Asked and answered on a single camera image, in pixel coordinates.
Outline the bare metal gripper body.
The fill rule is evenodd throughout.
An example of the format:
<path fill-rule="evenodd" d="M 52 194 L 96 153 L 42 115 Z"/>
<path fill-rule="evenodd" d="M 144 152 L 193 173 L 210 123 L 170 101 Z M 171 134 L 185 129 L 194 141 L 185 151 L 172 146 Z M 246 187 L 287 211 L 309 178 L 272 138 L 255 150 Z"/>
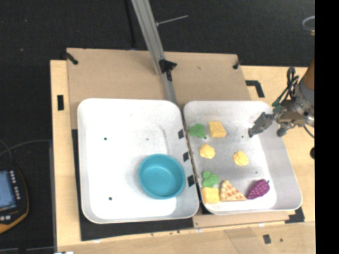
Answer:
<path fill-rule="evenodd" d="M 314 106 L 307 100 L 288 99 L 282 103 L 275 101 L 272 107 L 275 121 L 285 129 L 315 126 Z"/>

